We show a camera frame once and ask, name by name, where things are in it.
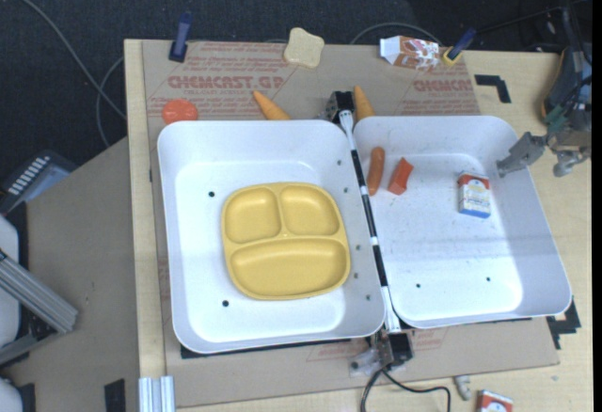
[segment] table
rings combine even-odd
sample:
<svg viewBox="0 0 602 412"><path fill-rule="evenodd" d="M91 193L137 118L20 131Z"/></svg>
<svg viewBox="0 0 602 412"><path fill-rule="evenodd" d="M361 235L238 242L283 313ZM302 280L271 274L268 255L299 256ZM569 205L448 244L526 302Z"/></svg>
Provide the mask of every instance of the table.
<svg viewBox="0 0 602 412"><path fill-rule="evenodd" d="M126 40L124 43L125 78L139 368L141 377L156 378L166 374L166 357L149 181L150 152L142 42ZM556 55L466 52L465 60L471 75L499 75L510 89L512 103L502 104L494 89L477 87L473 82L483 114L505 119L518 135L526 131L535 135L544 133L545 128L537 118L537 110L541 97L553 81L558 65ZM473 376L471 388L475 391L487 388L510 396L516 406L523 410L593 410L591 163L576 166L572 174L557 179L552 175L554 162L551 153L546 153L531 167L531 174L573 287L582 328L577 335L562 337L560 365ZM413 385L453 387L451 379ZM189 407L185 410L357 410L360 395L360 388L352 388L248 401L244 404ZM463 402L454 390L452 397L454 411L474 410L474 400ZM405 410L444 410L444 397L442 394L409 394L394 386L376 387L371 392L369 407L374 410L397 410L402 407Z"/></svg>

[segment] orange round object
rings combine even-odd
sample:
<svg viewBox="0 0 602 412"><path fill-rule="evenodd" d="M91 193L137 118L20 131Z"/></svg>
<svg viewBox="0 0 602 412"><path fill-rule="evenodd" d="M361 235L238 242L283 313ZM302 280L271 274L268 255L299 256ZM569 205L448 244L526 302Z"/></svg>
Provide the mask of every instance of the orange round object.
<svg viewBox="0 0 602 412"><path fill-rule="evenodd" d="M171 124L176 121L195 121L198 118L197 107L188 100L171 100L163 106L163 121Z"/></svg>

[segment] carrot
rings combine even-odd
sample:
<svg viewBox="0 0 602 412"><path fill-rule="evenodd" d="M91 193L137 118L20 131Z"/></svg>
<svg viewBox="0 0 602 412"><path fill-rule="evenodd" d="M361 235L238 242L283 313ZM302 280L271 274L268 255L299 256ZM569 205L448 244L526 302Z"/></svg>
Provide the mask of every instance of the carrot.
<svg viewBox="0 0 602 412"><path fill-rule="evenodd" d="M388 184L388 191L395 195L401 195L407 189L407 179L414 167L410 165L405 158L402 158L395 168L391 180Z"/></svg>
<svg viewBox="0 0 602 412"><path fill-rule="evenodd" d="M368 116L374 116L374 109L361 87L354 87L354 97L356 98L356 121L367 118Z"/></svg>
<svg viewBox="0 0 602 412"><path fill-rule="evenodd" d="M385 150L380 146L372 149L370 153L370 169L368 170L368 194L373 196L380 186L383 178L383 169L385 169Z"/></svg>
<svg viewBox="0 0 602 412"><path fill-rule="evenodd" d="M253 91L253 98L260 106L260 110L267 119L290 119L291 117L270 98L261 94L258 90Z"/></svg>

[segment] white and orange box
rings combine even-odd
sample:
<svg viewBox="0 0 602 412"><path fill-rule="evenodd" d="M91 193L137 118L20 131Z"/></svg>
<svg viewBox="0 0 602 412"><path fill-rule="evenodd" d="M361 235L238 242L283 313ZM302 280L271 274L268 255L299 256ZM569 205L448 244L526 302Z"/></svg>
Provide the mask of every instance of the white and orange box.
<svg viewBox="0 0 602 412"><path fill-rule="evenodd" d="M459 212L480 218L491 215L489 179L475 173L463 172L458 178Z"/></svg>
<svg viewBox="0 0 602 412"><path fill-rule="evenodd" d="M513 400L489 390L481 390L477 398L477 412L512 412Z"/></svg>
<svg viewBox="0 0 602 412"><path fill-rule="evenodd" d="M430 71L439 64L439 45L429 40L396 36L380 40L380 56L393 66Z"/></svg>

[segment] yellow plate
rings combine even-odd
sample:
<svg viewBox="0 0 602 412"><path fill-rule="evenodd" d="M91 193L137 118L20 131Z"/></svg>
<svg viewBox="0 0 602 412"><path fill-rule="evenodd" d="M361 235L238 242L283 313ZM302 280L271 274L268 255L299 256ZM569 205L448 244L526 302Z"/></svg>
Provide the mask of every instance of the yellow plate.
<svg viewBox="0 0 602 412"><path fill-rule="evenodd" d="M330 292L351 267L347 235L335 200L301 182L258 184L236 191L222 210L230 277L260 300Z"/></svg>

